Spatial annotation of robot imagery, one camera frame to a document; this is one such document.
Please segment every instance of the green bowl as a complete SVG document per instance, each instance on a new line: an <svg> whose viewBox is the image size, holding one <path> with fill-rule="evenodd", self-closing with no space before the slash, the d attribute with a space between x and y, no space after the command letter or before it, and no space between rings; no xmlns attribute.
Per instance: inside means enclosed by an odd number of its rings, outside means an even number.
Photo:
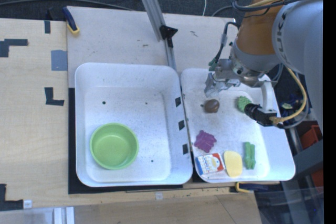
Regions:
<svg viewBox="0 0 336 224"><path fill-rule="evenodd" d="M93 132L90 151L100 166L109 170L118 170L126 168L135 161L139 142L127 126L108 123Z"/></svg>

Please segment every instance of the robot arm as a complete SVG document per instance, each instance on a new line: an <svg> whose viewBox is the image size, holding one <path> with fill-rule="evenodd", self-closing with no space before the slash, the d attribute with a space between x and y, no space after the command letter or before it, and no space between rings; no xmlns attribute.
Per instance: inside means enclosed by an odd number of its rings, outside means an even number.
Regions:
<svg viewBox="0 0 336 224"><path fill-rule="evenodd" d="M263 87L259 78L283 63L305 76L308 95L323 130L323 0L253 0L240 10L246 14L230 58L218 60L207 79L205 94L210 96L236 86L232 83L236 80Z"/></svg>

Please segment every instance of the brown round object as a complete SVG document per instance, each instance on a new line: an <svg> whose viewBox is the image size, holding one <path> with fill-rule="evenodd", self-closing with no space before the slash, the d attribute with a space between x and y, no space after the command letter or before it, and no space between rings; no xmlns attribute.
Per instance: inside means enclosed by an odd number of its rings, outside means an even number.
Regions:
<svg viewBox="0 0 336 224"><path fill-rule="evenodd" d="M204 110L209 113L216 113L219 109L219 101L216 99L211 99L205 102Z"/></svg>

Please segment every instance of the yellow oval object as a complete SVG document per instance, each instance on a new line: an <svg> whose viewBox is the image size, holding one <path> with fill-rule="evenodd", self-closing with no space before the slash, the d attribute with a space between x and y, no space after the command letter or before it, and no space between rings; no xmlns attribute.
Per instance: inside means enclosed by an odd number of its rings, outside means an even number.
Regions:
<svg viewBox="0 0 336 224"><path fill-rule="evenodd" d="M240 154L235 151L226 151L223 157L229 177L240 176L243 172L243 160Z"/></svg>

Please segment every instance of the white tray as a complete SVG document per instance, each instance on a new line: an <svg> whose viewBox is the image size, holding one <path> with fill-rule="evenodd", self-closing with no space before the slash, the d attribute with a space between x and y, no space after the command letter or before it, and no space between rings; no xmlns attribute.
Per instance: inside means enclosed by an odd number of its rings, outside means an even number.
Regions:
<svg viewBox="0 0 336 224"><path fill-rule="evenodd" d="M209 183L237 181L279 181L290 180L295 174L295 164L287 141L286 133L276 127L263 127L240 112L236 100L243 95L255 104L262 104L261 88L251 88L244 84L221 91L216 97L220 102L217 113L206 113L201 106L207 98L204 94L207 69L186 69L181 74L183 101L187 117L190 140L196 141L200 130L215 136L217 142L210 153L236 151L243 158L243 172L237 178L231 178L226 171L200 175ZM274 109L278 111L274 96ZM256 145L254 169L244 167L244 142ZM194 157L206 155L193 145Z"/></svg>
<svg viewBox="0 0 336 224"><path fill-rule="evenodd" d="M75 104L76 172L85 185L179 185L190 179L180 81L172 68L84 63L75 73ZM128 126L138 137L138 156L125 169L104 169L91 156L93 131L109 122Z"/></svg>

